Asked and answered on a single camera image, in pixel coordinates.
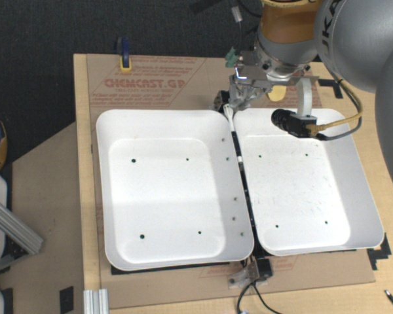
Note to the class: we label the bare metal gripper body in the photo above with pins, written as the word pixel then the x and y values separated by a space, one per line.
pixel 253 77

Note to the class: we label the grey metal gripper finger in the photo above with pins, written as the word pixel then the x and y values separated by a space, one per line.
pixel 236 99
pixel 253 96

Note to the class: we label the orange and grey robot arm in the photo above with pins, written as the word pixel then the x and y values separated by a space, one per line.
pixel 353 28

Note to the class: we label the pale yellow round item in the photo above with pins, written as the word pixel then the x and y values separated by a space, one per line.
pixel 277 94

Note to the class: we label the brown cardboard board red print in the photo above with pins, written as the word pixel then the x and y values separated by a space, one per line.
pixel 170 83

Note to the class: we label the thin black and white rod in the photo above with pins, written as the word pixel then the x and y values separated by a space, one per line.
pixel 246 188

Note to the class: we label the white plastic tray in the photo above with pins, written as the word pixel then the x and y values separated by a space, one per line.
pixel 170 191
pixel 301 191

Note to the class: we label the black cylinder on white bracket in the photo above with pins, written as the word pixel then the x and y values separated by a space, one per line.
pixel 301 124

